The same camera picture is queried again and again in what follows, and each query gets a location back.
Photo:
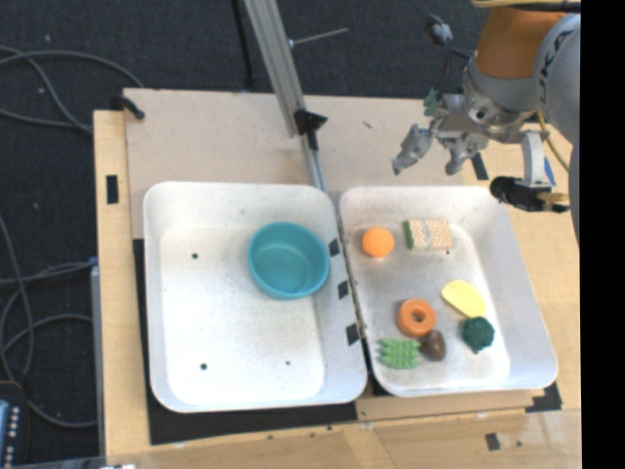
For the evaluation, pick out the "pale wood board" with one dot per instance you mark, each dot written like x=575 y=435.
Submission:
x=205 y=140

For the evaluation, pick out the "black cylinder on white bracket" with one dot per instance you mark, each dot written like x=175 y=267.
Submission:
x=517 y=192

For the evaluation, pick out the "teal bowl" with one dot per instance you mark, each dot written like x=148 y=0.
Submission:
x=288 y=262

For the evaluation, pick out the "yellow oval slice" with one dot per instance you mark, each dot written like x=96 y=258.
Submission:
x=464 y=297

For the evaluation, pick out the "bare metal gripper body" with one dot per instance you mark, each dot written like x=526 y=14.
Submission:
x=469 y=120

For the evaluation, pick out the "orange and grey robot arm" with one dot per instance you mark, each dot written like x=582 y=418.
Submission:
x=512 y=42

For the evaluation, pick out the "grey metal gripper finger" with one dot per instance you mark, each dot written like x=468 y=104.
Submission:
x=461 y=159
x=412 y=147

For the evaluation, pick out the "green pea pods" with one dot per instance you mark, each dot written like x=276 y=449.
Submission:
x=399 y=353

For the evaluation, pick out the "orange ball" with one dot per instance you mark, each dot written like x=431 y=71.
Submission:
x=378 y=242

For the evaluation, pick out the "white plastic tray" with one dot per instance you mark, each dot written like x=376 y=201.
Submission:
x=439 y=271
x=234 y=320

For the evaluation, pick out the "brown egg-shaped toy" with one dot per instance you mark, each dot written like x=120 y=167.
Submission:
x=433 y=346

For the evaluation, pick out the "orange doughnut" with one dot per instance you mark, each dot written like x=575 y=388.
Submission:
x=407 y=323

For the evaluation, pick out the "beige and green biscuit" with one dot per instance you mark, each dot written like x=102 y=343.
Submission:
x=429 y=234

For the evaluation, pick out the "green broccoli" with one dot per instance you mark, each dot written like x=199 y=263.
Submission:
x=478 y=334

